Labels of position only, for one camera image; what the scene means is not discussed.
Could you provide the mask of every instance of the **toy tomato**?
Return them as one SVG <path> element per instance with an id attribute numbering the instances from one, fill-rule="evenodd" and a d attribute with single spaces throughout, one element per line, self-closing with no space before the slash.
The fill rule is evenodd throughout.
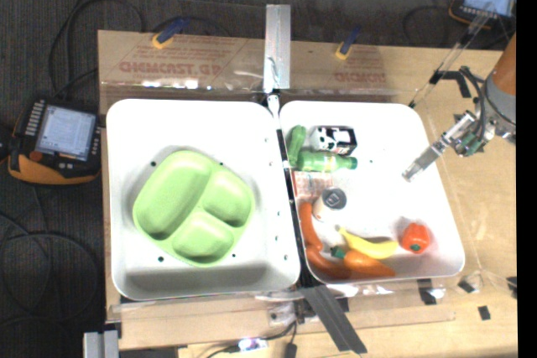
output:
<path id="1" fill-rule="evenodd" d="M 430 244 L 429 230 L 423 224 L 411 222 L 403 231 L 401 247 L 414 254 L 420 254 Z"/>

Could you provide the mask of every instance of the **dark floor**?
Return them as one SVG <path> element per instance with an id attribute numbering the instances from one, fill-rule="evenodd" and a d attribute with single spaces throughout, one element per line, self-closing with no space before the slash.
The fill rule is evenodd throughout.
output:
<path id="1" fill-rule="evenodd" d="M 7 129 L 31 97 L 52 95 L 96 68 L 97 29 L 150 31 L 182 14 L 198 18 L 186 33 L 261 39 L 263 21 L 252 17 L 262 18 L 270 3 L 291 5 L 294 40 L 339 42 L 361 24 L 359 44 L 450 48 L 465 28 L 448 17 L 449 0 L 87 1 L 0 0 L 0 124 Z M 505 34 L 481 32 L 470 48 L 507 42 Z M 69 96 L 97 103 L 95 74 Z M 35 188 L 1 164 L 0 240 L 0 356 L 81 356 L 82 333 L 101 329 L 104 315 L 101 180 Z"/>

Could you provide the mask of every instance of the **green divided plate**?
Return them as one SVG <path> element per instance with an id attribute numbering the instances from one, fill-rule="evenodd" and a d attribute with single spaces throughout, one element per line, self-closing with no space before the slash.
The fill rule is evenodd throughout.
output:
<path id="1" fill-rule="evenodd" d="M 231 170 L 200 153 L 172 153 L 134 201 L 134 224 L 173 257 L 217 264 L 235 247 L 255 206 L 252 190 Z"/>

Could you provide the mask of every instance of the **table surface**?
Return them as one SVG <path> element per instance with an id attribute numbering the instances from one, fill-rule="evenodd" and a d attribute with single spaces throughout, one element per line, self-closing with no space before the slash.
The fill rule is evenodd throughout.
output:
<path id="1" fill-rule="evenodd" d="M 388 85 L 409 89 L 420 88 L 449 52 L 398 47 L 378 50 Z M 486 77 L 500 55 L 467 49 L 452 69 L 467 65 L 474 74 Z M 474 111 L 472 99 L 463 99 L 457 83 L 447 80 L 415 109 L 424 119 L 430 142 L 454 123 L 454 115 Z M 178 349 L 180 358 L 204 358 L 233 339 L 280 332 L 269 321 L 268 309 L 274 303 L 251 297 L 118 306 L 120 295 L 110 273 L 106 130 L 102 146 L 107 320 L 121 320 L 120 350 L 188 345 Z M 446 295 L 437 305 L 425 305 L 417 289 L 406 287 L 391 297 L 351 299 L 347 317 L 368 348 L 366 356 L 518 356 L 518 301 L 504 280 L 516 276 L 515 150 L 511 143 L 495 137 L 483 153 L 459 158 L 448 149 L 439 159 L 437 166 L 467 255 L 461 275 L 477 279 L 478 288 L 466 293 L 456 282 L 441 285 Z M 480 309 L 486 309 L 490 318 L 482 318 Z M 268 349 L 248 356 L 283 356 L 289 339 L 271 340 Z M 299 325 L 294 342 L 297 357 L 354 356 L 338 351 L 318 320 Z"/>

